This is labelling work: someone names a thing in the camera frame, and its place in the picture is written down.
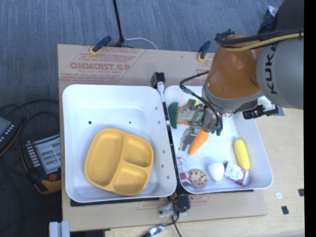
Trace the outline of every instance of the white egg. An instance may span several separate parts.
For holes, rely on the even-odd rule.
[[[219,161],[213,161],[208,166],[208,173],[214,181],[221,181],[224,176],[224,165]]]

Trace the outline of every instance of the corn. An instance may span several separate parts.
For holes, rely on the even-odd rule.
[[[234,150],[239,166],[248,170],[250,168],[250,160],[246,145],[242,139],[236,139],[234,141]]]

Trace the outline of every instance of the orange carrot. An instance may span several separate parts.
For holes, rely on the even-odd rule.
[[[200,132],[198,132],[196,138],[192,142],[189,155],[193,155],[196,152],[196,150],[198,150],[200,146],[202,146],[202,144],[207,140],[207,138],[208,133],[205,132],[203,129]]]

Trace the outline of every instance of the cardboard sheet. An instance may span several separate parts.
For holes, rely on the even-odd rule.
[[[90,46],[58,45],[59,99],[62,175],[65,175],[62,92],[71,84],[148,85],[154,72],[164,72],[165,88],[182,79],[208,71],[213,54],[197,61],[198,53],[104,47],[92,56]],[[187,85],[202,86],[206,76]],[[70,221],[71,231],[152,225],[169,222],[158,217],[158,208],[166,198],[153,201],[71,206],[62,178],[63,220]],[[191,195],[191,208],[179,221],[198,221],[267,214],[260,190],[237,193]]]

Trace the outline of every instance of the white tray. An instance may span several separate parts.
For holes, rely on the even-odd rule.
[[[63,92],[66,191],[77,202],[156,198],[171,195],[176,176],[161,97],[148,86],[68,86]],[[147,140],[154,163],[146,188],[127,197],[92,185],[84,174],[90,144],[98,131],[113,127]]]
[[[202,87],[187,86],[196,95],[201,96]],[[167,107],[177,102],[178,106],[183,106],[189,99],[196,99],[192,95],[184,93],[179,86],[170,86],[165,92]],[[261,137],[254,119],[244,119],[242,113],[237,113],[231,117],[223,117],[223,131],[220,136],[209,134],[207,141],[192,156],[185,151],[178,150],[183,132],[187,126],[178,124],[177,129],[172,128],[172,137],[177,157],[182,157],[186,162],[186,169],[200,169],[208,177],[207,186],[203,189],[195,189],[192,186],[183,186],[185,190],[192,194],[203,194],[213,192],[241,191],[267,188],[272,184],[273,175],[268,162],[268,158],[261,141]],[[249,181],[246,186],[240,186],[226,178],[221,181],[214,181],[208,173],[208,166],[212,161],[232,161],[237,164],[233,142],[235,139],[244,140],[250,159]]]

